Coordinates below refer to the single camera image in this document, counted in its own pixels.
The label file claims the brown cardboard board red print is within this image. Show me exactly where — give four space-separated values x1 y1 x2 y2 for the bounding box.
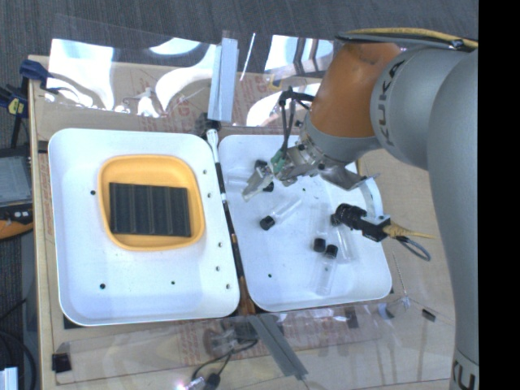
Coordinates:
27 54 457 386

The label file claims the black ribbed rack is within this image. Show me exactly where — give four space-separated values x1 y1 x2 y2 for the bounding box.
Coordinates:
108 181 193 238

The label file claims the orange bowl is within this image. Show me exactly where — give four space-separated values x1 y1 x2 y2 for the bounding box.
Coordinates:
97 154 206 253

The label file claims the white plastic tray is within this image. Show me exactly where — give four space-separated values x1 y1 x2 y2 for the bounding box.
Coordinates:
47 128 241 327
217 133 393 314

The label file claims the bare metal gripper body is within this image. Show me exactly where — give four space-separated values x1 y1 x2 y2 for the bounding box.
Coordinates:
271 141 327 188

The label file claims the clear bottle with black cap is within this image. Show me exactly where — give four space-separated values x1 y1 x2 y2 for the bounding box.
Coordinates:
259 196 304 232
312 203 332 254
314 243 340 297
333 223 353 265

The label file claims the black cylinder on white bracket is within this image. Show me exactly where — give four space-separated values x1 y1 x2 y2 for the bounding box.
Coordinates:
330 174 392 244

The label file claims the black block with thin wires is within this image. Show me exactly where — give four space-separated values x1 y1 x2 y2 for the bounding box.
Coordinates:
229 317 258 342
193 113 223 137

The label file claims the thin black and white rod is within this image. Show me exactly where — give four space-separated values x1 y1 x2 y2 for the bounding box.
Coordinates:
206 129 251 315

